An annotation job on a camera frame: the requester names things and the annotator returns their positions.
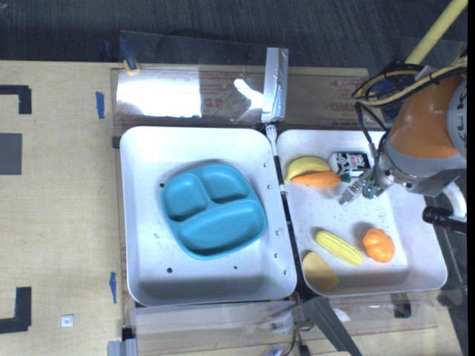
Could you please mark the white plastic tray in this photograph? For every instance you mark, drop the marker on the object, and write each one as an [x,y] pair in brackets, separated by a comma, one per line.
[371,213]
[148,184]

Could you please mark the black and white milk carton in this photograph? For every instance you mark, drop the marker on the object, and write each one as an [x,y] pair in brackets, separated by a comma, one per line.
[349,161]

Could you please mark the blue divided plate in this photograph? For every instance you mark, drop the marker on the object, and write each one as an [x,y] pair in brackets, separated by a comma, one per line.
[219,228]

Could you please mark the orange carrot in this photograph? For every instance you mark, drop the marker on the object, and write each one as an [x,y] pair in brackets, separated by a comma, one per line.
[319,179]

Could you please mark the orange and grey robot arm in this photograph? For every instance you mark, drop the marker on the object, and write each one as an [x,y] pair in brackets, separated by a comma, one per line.
[423,124]

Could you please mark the yellow bread slice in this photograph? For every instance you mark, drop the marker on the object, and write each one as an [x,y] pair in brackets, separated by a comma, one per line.
[320,272]

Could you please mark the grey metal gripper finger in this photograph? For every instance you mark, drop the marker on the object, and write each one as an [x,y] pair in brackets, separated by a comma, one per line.
[349,195]

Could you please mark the black cylinder on white bracket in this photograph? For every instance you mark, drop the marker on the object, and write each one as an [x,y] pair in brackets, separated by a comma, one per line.
[441,216]

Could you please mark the orange bell pepper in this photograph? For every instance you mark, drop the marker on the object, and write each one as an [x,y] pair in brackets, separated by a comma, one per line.
[379,245]

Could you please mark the yellow banana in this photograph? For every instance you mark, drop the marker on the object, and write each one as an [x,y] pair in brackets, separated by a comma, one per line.
[304,163]

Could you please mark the yellow corn cob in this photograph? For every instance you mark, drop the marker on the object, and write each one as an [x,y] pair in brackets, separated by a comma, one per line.
[339,247]

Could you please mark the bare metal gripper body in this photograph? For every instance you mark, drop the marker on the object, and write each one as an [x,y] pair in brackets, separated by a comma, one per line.
[387,178]

